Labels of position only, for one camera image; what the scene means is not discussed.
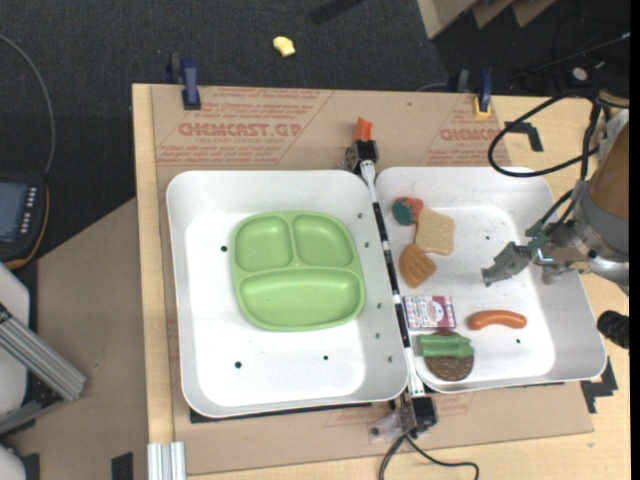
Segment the toy sausage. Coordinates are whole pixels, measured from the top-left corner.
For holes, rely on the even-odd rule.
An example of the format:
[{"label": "toy sausage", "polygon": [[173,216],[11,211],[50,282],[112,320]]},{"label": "toy sausage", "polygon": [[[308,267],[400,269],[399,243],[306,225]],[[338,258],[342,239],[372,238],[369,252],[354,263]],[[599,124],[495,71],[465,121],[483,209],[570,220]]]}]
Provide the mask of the toy sausage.
[{"label": "toy sausage", "polygon": [[482,329],[487,325],[493,324],[522,329],[527,325],[527,318],[519,313],[507,311],[506,309],[490,309],[474,313],[469,317],[467,323],[469,328],[473,330]]}]

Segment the black carpet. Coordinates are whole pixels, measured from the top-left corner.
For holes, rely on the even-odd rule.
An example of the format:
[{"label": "black carpet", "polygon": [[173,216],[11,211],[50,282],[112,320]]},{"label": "black carpet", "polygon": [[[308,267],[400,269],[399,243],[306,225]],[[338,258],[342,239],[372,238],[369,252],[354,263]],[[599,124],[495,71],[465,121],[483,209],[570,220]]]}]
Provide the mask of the black carpet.
[{"label": "black carpet", "polygon": [[[496,94],[551,94],[561,73],[530,86],[509,76],[615,35],[629,14],[630,0],[561,0],[524,29],[510,11],[484,30],[467,14],[430,41],[416,0],[0,0],[0,33],[38,66],[55,111],[40,254],[134,197],[131,84],[162,83],[173,51],[196,58],[202,84],[415,91],[461,69],[473,84],[491,67]],[[295,41],[286,62],[277,35]],[[628,94],[628,43],[598,52],[611,57],[598,74],[617,93]],[[0,60],[0,170],[39,171],[45,100],[2,42]]]}]

